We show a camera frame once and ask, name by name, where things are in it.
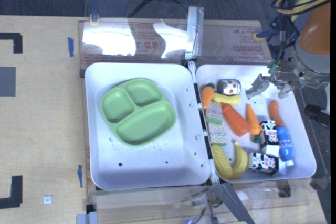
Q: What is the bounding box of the orange sausage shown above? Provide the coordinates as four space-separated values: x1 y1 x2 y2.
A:
269 100 286 128

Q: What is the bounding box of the blue bottle white cap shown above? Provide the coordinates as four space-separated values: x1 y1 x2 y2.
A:
276 125 295 167

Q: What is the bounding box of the white plastic tray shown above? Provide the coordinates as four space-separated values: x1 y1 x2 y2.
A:
84 62 212 191
195 64 317 183

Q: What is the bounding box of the brown cardboard board red print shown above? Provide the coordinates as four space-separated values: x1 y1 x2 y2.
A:
78 19 323 221

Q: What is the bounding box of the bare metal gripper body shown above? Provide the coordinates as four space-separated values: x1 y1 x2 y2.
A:
269 59 331 89

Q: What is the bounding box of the pale printed juice carton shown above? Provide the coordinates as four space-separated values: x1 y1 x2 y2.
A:
205 101 228 146

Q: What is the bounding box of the green divided plate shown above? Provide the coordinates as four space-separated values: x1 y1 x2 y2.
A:
100 77 177 148

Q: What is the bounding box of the yellow banana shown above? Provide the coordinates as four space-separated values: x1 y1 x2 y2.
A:
212 92 242 106
225 141 249 180

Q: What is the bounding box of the thin black and white rod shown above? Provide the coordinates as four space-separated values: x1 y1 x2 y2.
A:
187 60 220 185

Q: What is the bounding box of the cow print milk carton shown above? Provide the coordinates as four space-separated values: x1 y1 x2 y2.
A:
259 120 280 158
247 152 287 176

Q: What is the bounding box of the strawberry print can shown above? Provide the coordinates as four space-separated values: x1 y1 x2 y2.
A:
216 79 242 96

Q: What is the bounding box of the yellow corn cob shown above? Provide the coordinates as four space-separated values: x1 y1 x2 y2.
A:
211 143 234 180

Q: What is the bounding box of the orange carrot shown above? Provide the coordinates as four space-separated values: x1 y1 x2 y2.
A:
246 104 262 144
201 83 216 110

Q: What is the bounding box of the orange bottle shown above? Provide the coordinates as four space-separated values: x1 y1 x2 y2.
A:
220 102 251 138

